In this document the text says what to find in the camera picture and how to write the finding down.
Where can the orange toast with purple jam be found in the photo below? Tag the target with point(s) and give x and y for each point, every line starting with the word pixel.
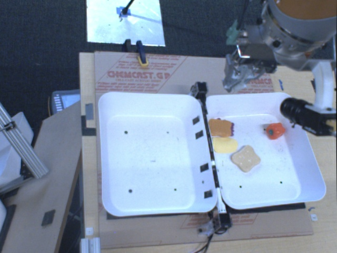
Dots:
pixel 219 127

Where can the white plastic tray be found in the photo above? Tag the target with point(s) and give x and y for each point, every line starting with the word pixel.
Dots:
pixel 263 186
pixel 150 154

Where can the yellow oval chip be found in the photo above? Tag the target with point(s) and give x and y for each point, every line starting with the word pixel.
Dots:
pixel 224 145

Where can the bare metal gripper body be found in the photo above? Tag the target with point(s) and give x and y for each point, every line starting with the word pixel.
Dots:
pixel 287 46

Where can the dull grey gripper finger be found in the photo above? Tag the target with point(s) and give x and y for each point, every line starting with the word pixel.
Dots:
pixel 229 75
pixel 250 74

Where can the thin black and white rod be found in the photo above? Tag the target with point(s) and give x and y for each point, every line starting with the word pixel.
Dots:
pixel 211 151

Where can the brown cardboard board red print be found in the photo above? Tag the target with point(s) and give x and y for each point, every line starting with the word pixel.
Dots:
pixel 163 72

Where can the orange bell pepper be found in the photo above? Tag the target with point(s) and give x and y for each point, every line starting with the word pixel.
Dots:
pixel 275 131

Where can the black cylinder on white bracket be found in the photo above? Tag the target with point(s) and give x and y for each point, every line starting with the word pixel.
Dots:
pixel 302 113

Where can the beige square biscuit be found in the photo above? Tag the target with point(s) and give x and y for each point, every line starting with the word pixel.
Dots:
pixel 246 159

